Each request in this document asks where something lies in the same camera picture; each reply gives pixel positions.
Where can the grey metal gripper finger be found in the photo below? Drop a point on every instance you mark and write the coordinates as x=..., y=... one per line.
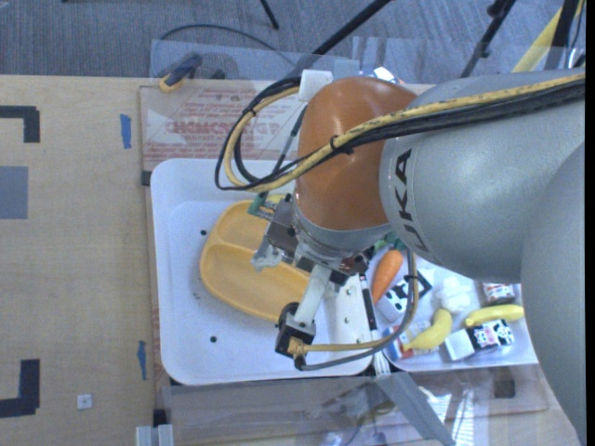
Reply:
x=266, y=259

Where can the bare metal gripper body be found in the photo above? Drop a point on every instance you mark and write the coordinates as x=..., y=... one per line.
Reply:
x=281, y=230

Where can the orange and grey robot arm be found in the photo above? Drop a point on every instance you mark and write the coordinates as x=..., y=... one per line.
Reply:
x=465, y=188

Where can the yellow divided plate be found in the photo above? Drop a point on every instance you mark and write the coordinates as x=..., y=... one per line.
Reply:
x=232, y=267

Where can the white plastic tray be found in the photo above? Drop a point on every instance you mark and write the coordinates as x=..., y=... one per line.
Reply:
x=186, y=295
x=493, y=358

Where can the orange carrot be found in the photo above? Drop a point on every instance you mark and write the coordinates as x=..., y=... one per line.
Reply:
x=387, y=272

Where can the thin black and white rod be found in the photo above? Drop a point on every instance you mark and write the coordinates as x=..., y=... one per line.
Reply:
x=370, y=309

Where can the black and white cow carton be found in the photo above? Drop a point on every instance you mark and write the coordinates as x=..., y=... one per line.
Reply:
x=395, y=301
x=488, y=335

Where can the red and blue small carton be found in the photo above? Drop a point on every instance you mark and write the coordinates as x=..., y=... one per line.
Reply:
x=395, y=347

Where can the yellow banana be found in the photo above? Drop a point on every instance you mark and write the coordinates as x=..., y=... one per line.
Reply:
x=434, y=335
x=495, y=314

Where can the red and white small can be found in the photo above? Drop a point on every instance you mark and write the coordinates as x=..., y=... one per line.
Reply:
x=498, y=292

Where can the black cylinder on white bracket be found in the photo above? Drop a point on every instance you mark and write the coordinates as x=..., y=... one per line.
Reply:
x=294, y=332

